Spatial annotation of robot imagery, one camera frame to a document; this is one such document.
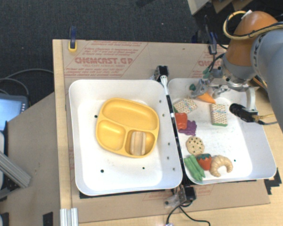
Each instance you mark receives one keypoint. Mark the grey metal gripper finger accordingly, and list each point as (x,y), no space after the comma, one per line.
(200,88)
(218,91)

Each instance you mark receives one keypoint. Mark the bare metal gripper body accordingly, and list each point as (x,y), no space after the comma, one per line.
(238,85)

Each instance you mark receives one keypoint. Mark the orange toy carrot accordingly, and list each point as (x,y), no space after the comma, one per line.
(207,98)

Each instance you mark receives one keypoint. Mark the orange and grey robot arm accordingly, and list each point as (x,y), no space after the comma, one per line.
(268,62)

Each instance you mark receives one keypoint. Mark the patterned packet with green edge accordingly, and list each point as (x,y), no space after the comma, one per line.
(185,105)

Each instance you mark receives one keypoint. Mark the patterned carton with green base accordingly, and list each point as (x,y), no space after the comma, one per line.
(218,115)

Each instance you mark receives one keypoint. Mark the red toy pepper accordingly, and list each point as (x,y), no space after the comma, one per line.
(181,121)

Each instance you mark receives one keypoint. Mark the purple toy grapes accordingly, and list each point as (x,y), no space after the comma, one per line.
(189,128)

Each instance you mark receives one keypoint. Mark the thin black and white rod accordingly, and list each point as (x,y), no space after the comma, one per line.
(177,138)

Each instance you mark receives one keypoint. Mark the beige chocolate chip biscuit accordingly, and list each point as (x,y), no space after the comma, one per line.
(194,145)

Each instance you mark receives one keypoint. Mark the white plastic tray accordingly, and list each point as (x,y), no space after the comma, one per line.
(238,149)
(122,178)

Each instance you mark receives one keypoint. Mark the red toy strawberry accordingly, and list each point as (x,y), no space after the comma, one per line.
(204,162)

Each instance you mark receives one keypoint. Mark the brown cardboard board red print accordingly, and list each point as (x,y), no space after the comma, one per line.
(132,60)

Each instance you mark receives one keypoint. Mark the beige toy croissant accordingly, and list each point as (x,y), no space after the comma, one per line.
(220,165)

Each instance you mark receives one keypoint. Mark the green toy asparagus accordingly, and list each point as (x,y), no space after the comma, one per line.
(194,168)

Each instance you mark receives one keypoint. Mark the tan toy hot dog bun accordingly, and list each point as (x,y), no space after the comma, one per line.
(137,143)

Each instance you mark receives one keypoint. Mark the yellow divided plate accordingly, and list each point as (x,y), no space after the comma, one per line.
(113,133)

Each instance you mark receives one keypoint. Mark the black cylinder on white bracket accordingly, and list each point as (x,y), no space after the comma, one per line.
(241,112)

